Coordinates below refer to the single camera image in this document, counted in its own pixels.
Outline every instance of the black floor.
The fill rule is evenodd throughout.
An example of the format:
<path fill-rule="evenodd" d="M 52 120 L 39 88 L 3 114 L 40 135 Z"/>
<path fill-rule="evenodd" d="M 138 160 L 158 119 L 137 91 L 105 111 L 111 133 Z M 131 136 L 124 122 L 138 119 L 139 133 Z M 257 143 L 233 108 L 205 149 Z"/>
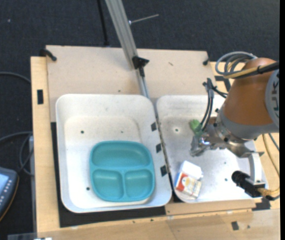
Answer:
<path fill-rule="evenodd" d="M 280 0 L 122 0 L 138 48 L 205 50 L 210 59 L 245 51 L 279 60 Z M 108 40 L 119 41 L 102 0 Z M 30 57 L 45 45 L 102 46 L 96 0 L 0 0 L 0 71 L 30 78 Z M 32 130 L 30 84 L 0 76 L 0 138 Z M 26 135 L 0 142 L 0 166 L 18 170 Z M 33 231 L 31 178 L 20 174 L 14 202 L 0 223 L 1 239 Z"/>

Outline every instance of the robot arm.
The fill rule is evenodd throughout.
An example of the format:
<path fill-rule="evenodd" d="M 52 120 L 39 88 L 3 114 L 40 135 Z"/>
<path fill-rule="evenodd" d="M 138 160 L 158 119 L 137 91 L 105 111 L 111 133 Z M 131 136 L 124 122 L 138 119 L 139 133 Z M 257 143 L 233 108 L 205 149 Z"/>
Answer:
<path fill-rule="evenodd" d="M 246 143 L 262 134 L 279 132 L 279 63 L 248 54 L 240 57 L 246 59 L 240 71 L 224 72 L 224 77 L 233 78 L 234 82 L 217 117 L 210 117 L 209 113 L 207 120 L 192 122 L 195 134 L 190 154 L 200 156 L 205 150 L 219 148 L 228 149 L 239 158 L 248 158 L 250 176 L 236 171 L 232 179 L 252 197 L 267 196 L 271 192 L 263 191 L 266 189 L 261 180 L 260 156 L 263 153 L 248 149 Z M 226 66 L 235 68 L 240 57 L 231 54 Z M 210 79 L 205 86 L 208 91 L 207 111 L 210 111 L 214 87 Z"/>

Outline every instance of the green object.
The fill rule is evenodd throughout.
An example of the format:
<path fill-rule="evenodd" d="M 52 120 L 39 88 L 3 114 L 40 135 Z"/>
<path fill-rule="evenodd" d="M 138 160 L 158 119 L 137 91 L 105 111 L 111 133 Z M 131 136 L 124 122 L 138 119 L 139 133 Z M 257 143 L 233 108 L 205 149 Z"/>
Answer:
<path fill-rule="evenodd" d="M 196 135 L 196 136 L 200 136 L 203 134 L 203 131 L 202 131 L 202 124 L 198 121 L 198 120 L 192 120 L 190 121 L 190 128 L 192 129 L 193 133 Z"/>

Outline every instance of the wooden table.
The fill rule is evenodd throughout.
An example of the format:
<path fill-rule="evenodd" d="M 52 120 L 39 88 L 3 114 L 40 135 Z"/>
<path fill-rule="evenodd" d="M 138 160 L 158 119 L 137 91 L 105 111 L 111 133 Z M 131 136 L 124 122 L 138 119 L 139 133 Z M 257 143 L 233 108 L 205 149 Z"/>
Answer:
<path fill-rule="evenodd" d="M 185 60 L 183 51 L 138 50 L 139 54 L 149 52 L 158 55 L 169 53 L 172 61 Z M 166 215 L 107 221 L 72 227 L 60 227 L 56 178 L 51 136 L 51 112 L 48 85 L 48 60 L 46 57 L 31 57 L 31 91 L 33 137 L 35 156 L 35 210 L 38 237 L 55 239 L 192 239 L 201 236 L 206 239 L 279 239 L 280 200 L 271 201 L 271 209 L 252 211 L 260 199 L 239 202 L 220 201 L 211 203 L 175 203 L 166 206 Z M 218 89 L 226 91 L 223 82 L 216 82 Z M 39 90 L 43 93 L 43 103 L 39 104 Z M 274 134 L 279 141 L 279 134 Z M 279 152 L 268 140 L 272 156 L 278 162 Z M 259 151 L 265 151 L 262 138 L 255 142 Z M 277 188 L 278 175 L 267 155 L 261 157 L 269 187 Z"/>

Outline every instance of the blue plate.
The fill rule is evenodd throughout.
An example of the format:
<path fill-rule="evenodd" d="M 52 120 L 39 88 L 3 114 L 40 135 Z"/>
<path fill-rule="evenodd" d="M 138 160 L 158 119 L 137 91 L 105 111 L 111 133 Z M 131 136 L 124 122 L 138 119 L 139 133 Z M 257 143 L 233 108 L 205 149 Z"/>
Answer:
<path fill-rule="evenodd" d="M 105 201 L 141 201 L 155 189 L 152 155 L 139 142 L 99 142 L 90 152 L 89 171 L 93 191 Z"/>

